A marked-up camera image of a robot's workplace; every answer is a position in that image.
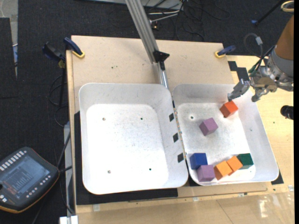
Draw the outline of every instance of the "wooden block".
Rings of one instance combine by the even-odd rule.
[[[228,165],[228,162],[222,161],[221,163],[218,163],[214,167],[215,171],[215,177],[217,180],[220,180],[221,178],[225,177],[226,175],[230,174],[232,172],[232,169]]]
[[[247,153],[247,154],[239,154],[237,156],[237,158],[243,164],[243,167],[240,168],[240,169],[248,169],[248,168],[250,168],[253,165],[251,154],[249,154],[249,153]]]
[[[206,153],[194,153],[190,156],[191,169],[198,169],[201,165],[207,165]]]
[[[238,107],[233,101],[226,102],[221,108],[220,111],[225,118],[234,114],[238,110]]]
[[[228,162],[228,165],[230,166],[230,168],[233,170],[228,175],[232,175],[235,171],[237,171],[243,167],[243,164],[240,162],[240,160],[236,156],[231,157],[229,160],[227,160],[227,162]]]
[[[215,178],[213,165],[201,165],[197,169],[197,177],[199,182],[210,182]]]
[[[211,134],[218,129],[218,125],[216,124],[215,120],[213,118],[209,118],[204,120],[200,126],[200,130],[204,134],[204,136],[207,136],[208,134]]]

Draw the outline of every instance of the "aluminum rod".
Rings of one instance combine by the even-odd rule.
[[[154,58],[154,51],[159,51],[157,42],[155,40],[153,31],[150,27],[150,21],[144,11],[143,5],[141,4],[140,0],[125,0],[128,9],[130,11],[130,14],[132,16],[132,19],[134,21],[134,24],[136,26],[136,29],[138,31],[138,34],[143,42],[143,45],[145,47],[145,50],[149,56],[149,60],[151,63],[157,64],[157,71],[160,83],[164,85],[167,89],[169,89],[168,86],[168,80],[166,71],[161,69],[160,63],[155,61]]]

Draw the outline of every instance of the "clamp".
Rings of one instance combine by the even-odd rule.
[[[72,50],[72,53],[78,58],[82,59],[85,56],[85,53],[74,43],[70,38],[64,38],[65,50]],[[58,106],[62,106],[63,92],[64,92],[64,81],[65,81],[65,53],[62,53],[58,49],[54,48],[46,42],[42,48],[43,54],[50,60],[58,62],[58,66],[62,69],[62,80],[61,80],[61,89],[60,89],[60,100]]]
[[[227,53],[232,52],[234,50],[235,50],[235,46],[232,45],[232,46],[229,46],[229,47],[226,47],[226,48],[222,49],[221,51],[216,51],[215,56],[218,59],[220,59],[220,58],[223,58]]]

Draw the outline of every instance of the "black mat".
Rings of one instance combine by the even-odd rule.
[[[88,192],[82,182],[82,152],[81,152],[81,128],[80,113],[75,114],[75,154],[76,154],[76,198],[78,205],[112,203],[124,201],[147,200],[155,198],[177,197],[178,189],[154,189],[144,191],[132,191],[104,195],[93,195]]]
[[[10,19],[0,18],[0,99],[17,97]]]

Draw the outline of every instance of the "orange cube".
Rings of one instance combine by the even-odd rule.
[[[220,111],[224,115],[225,118],[232,115],[238,110],[238,107],[235,105],[235,103],[231,100],[229,102],[226,102],[221,108]]]
[[[221,163],[218,163],[214,167],[214,171],[215,171],[215,177],[216,177],[216,179],[220,180],[224,176],[230,174],[233,170],[228,165],[228,162],[222,161]]]
[[[240,162],[240,160],[236,156],[231,157],[227,162],[228,162],[228,165],[230,166],[230,168],[233,170],[228,175],[232,175],[235,171],[237,171],[243,167],[243,164]]]

